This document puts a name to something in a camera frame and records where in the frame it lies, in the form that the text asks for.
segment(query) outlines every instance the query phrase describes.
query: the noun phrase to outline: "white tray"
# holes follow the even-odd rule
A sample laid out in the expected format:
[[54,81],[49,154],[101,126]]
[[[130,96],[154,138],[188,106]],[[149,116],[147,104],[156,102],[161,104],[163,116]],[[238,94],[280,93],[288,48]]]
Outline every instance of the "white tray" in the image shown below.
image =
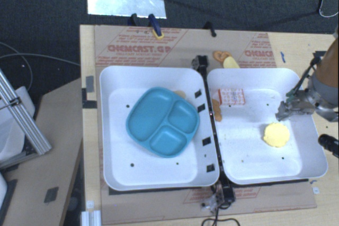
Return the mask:
[[[220,88],[241,88],[244,105],[222,105],[222,121],[216,122],[219,149],[227,177],[247,185],[320,177],[327,160],[318,144],[310,115],[294,115],[282,121],[290,140],[282,148],[262,139],[265,127],[277,122],[275,113],[286,93],[298,82],[288,69],[215,69],[208,75],[211,98]],[[199,113],[196,135],[182,154],[159,157],[134,142],[127,134],[126,119],[141,95],[152,87],[184,91],[187,101],[206,109]],[[219,178],[202,77],[193,69],[112,66],[100,75],[104,178],[119,191],[170,187],[198,187]],[[204,139],[210,144],[204,145]]]
[[[186,100],[194,107],[202,104],[206,107],[199,113],[196,135],[177,157],[157,156],[127,134],[126,119],[130,110],[152,87],[184,91]],[[204,83],[195,70],[111,66],[101,72],[100,89],[104,178],[110,187],[119,191],[199,187],[210,186],[218,180],[219,166]],[[207,138],[210,143],[203,145],[202,141]]]
[[270,147],[262,137],[265,127],[277,122],[275,113],[299,77],[289,69],[215,69],[208,75],[212,98],[220,88],[241,88],[244,105],[221,106],[216,122],[220,152],[227,177],[236,184],[256,184],[320,177],[327,160],[318,143],[311,115],[282,121],[290,140],[282,148]]

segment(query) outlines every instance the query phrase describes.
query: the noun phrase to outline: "cardboard sheet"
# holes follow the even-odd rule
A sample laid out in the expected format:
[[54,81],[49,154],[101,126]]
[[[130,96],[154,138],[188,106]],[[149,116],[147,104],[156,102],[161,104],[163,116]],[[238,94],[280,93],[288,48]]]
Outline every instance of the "cardboard sheet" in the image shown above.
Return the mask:
[[[221,68],[233,56],[241,68],[276,67],[267,33],[162,29],[156,40],[151,28],[96,26],[95,60],[97,100],[100,101],[100,72],[110,65],[191,67],[196,55],[207,55],[209,70]],[[103,179],[101,108],[98,102],[102,224],[169,220],[210,216],[201,202],[212,195],[210,187],[163,191],[115,192]],[[236,202],[220,214],[241,214],[296,210],[316,207],[309,182],[271,186],[238,187]]]

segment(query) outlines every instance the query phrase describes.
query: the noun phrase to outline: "black bracket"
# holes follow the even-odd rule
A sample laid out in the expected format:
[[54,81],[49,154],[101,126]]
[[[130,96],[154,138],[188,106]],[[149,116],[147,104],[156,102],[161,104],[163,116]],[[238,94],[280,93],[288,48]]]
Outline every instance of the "black bracket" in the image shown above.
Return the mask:
[[325,55],[326,51],[315,51],[313,53],[313,57],[315,58],[320,58],[320,57],[323,57]]
[[83,109],[97,109],[96,101],[87,100],[86,88],[82,88],[82,98],[83,98]]
[[139,18],[136,13],[133,13],[127,20],[127,25],[140,26]]
[[22,101],[21,101],[20,97],[16,97],[16,98],[10,100],[10,103],[8,105],[0,107],[0,110],[5,109],[6,107],[19,105],[21,103],[22,103]]
[[213,38],[215,38],[215,37],[217,36],[216,31],[215,31],[215,29],[214,29],[214,26],[213,26],[212,22],[207,21],[206,24],[203,26],[203,29],[209,29],[209,30],[211,30],[211,35],[212,35]]
[[210,118],[211,118],[211,125],[212,125],[212,130],[213,130],[213,137],[216,145],[216,151],[217,151],[217,156],[218,156],[218,162],[219,162],[219,168],[220,168],[220,176],[219,180],[222,185],[222,192],[224,194],[224,204],[223,206],[230,206],[232,202],[235,201],[235,194],[233,191],[233,186],[231,181],[227,178],[224,167],[222,165],[222,158],[221,158],[221,153],[219,149],[219,140],[218,140],[218,135],[217,135],[217,129],[216,129],[216,124],[214,122],[214,117],[213,117],[213,109],[212,109],[212,103],[210,99],[210,92],[209,92],[209,86],[207,82],[207,67],[209,65],[208,62],[208,57],[207,56],[196,56],[195,59],[192,60],[192,68],[196,70],[198,73],[201,74],[205,86],[205,91],[206,91],[206,97],[207,97],[207,103],[208,103],[208,109],[210,113]]

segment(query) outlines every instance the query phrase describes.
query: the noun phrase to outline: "black wire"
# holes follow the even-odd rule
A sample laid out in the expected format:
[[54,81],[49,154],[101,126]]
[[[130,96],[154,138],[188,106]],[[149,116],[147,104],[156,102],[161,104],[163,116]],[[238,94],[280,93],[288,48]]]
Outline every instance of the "black wire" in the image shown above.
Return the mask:
[[52,56],[41,55],[41,54],[34,54],[34,53],[20,53],[20,52],[16,51],[14,48],[8,46],[5,43],[0,42],[0,45],[4,45],[4,46],[12,49],[14,52],[17,52],[17,53],[14,53],[14,54],[7,54],[7,55],[4,55],[4,56],[0,56],[0,59],[19,56],[19,57],[21,57],[26,62],[27,66],[29,68],[29,71],[30,71],[30,76],[31,76],[30,84],[29,84],[29,86],[27,88],[27,91],[29,91],[31,89],[32,84],[33,84],[33,72],[32,72],[32,68],[31,68],[30,64],[28,63],[28,61],[26,60],[26,58],[24,56],[53,59],[53,60],[62,61],[62,62],[71,64],[71,65],[80,66],[80,64],[78,64],[76,62],[73,62],[73,61],[69,61],[67,59],[60,59],[60,58],[56,58],[56,57],[52,57]]
[[231,205],[230,204],[222,204],[221,206],[219,206],[219,209],[221,210],[226,210],[230,207]]
[[218,222],[226,222],[226,221],[234,221],[238,226],[241,226],[240,223],[239,223],[239,221],[237,221],[236,219],[232,219],[232,218],[231,218],[231,219],[223,219],[223,220],[220,220],[220,219],[218,219],[218,216],[219,216],[219,208],[218,208],[217,211],[216,211],[216,217],[215,217],[214,219],[208,218],[208,219],[203,220],[202,223],[201,223],[201,226],[204,226],[204,224],[205,224],[207,221],[213,221],[213,224],[212,224],[211,226],[217,226],[217,223],[218,223]]
[[[15,48],[9,46],[7,43],[0,42],[0,45],[5,46],[5,47],[11,49],[12,51],[14,51],[14,52],[17,53],[17,54],[21,54],[21,53],[20,53],[19,51],[17,51]],[[23,55],[20,55],[20,57],[23,59],[24,62],[26,62],[27,67],[28,67],[28,70],[29,70],[29,72],[30,72],[30,83],[29,83],[29,85],[28,85],[28,87],[27,87],[27,91],[29,92],[30,89],[31,89],[31,87],[32,87],[32,85],[33,85],[33,71],[32,71],[32,67],[31,67],[31,65],[29,64],[29,62],[27,61],[27,59],[26,59]]]

